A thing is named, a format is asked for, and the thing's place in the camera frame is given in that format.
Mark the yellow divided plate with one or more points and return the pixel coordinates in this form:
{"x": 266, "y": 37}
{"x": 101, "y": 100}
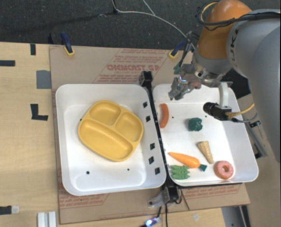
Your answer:
{"x": 111, "y": 130}

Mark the orange sausage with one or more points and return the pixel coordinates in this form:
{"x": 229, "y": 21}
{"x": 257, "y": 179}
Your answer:
{"x": 164, "y": 115}

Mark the cream ice cream cone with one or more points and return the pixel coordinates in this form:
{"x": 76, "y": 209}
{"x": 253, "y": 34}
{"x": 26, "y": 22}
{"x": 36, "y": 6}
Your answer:
{"x": 206, "y": 150}

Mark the pink doughnut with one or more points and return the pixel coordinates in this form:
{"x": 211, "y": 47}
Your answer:
{"x": 223, "y": 169}

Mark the green pea pods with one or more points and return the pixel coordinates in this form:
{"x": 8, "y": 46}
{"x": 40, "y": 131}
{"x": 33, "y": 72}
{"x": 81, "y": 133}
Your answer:
{"x": 179, "y": 172}

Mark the thin black rod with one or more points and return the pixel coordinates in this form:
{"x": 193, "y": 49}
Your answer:
{"x": 157, "y": 129}

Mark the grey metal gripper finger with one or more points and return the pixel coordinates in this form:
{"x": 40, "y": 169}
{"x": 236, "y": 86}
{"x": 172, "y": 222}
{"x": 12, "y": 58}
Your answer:
{"x": 183, "y": 91}
{"x": 173, "y": 89}

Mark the black cylinder on white bracket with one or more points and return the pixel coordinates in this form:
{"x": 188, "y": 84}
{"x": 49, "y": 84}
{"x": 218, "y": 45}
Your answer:
{"x": 217, "y": 107}

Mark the green broccoli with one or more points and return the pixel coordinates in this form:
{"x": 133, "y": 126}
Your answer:
{"x": 195, "y": 124}

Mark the white plastic tray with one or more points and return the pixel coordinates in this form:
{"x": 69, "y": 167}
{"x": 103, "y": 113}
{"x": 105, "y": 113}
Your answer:
{"x": 107, "y": 174}
{"x": 225, "y": 131}

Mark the orange carrot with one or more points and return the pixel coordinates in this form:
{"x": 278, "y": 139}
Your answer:
{"x": 185, "y": 159}

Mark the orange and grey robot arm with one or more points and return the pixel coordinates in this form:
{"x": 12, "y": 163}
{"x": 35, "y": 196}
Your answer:
{"x": 254, "y": 55}

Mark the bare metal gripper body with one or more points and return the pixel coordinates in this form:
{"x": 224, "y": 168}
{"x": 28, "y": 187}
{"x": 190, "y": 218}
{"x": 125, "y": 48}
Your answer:
{"x": 194, "y": 77}

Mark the brown cardboard board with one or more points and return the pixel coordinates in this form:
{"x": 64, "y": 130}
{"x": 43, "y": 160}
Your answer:
{"x": 121, "y": 63}

